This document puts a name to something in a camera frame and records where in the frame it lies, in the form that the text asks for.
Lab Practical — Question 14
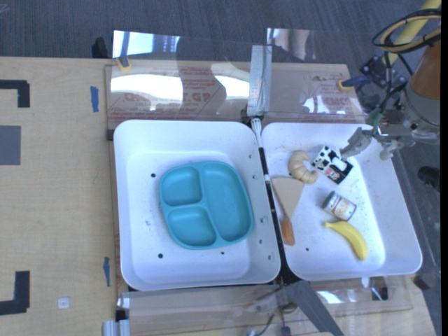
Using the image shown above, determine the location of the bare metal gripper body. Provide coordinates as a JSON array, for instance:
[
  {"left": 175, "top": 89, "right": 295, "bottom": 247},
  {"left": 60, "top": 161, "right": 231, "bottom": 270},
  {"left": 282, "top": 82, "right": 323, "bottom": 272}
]
[{"left": 371, "top": 122, "right": 439, "bottom": 151}]

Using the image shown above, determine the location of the blue divided plate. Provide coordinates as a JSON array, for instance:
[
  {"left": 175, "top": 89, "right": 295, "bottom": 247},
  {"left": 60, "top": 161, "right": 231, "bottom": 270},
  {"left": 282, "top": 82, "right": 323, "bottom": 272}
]
[{"left": 157, "top": 160, "right": 255, "bottom": 251}]

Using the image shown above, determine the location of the small white and orange can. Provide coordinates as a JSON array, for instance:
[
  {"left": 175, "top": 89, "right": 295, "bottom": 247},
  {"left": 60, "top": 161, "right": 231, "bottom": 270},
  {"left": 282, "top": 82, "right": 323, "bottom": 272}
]
[{"left": 321, "top": 190, "right": 358, "bottom": 222}]

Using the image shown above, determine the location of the black and white cow-print carton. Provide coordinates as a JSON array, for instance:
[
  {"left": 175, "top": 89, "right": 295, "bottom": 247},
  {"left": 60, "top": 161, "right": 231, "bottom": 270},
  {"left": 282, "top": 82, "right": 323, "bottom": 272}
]
[{"left": 310, "top": 145, "right": 354, "bottom": 186}]

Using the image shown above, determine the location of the white plastic tray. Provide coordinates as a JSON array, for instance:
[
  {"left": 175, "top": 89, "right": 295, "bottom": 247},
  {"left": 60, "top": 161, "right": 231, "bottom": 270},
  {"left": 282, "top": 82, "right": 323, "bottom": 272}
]
[
  {"left": 260, "top": 122, "right": 424, "bottom": 282},
  {"left": 113, "top": 119, "right": 282, "bottom": 291}
]

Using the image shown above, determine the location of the yellow banana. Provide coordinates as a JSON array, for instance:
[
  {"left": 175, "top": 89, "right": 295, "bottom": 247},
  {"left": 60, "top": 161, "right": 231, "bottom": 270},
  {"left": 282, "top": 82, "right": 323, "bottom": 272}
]
[{"left": 323, "top": 220, "right": 369, "bottom": 262}]

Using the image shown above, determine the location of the beige croissant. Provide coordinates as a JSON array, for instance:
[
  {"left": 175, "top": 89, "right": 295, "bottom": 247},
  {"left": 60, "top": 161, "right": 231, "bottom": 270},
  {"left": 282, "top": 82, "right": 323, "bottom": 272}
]
[{"left": 287, "top": 149, "right": 320, "bottom": 185}]

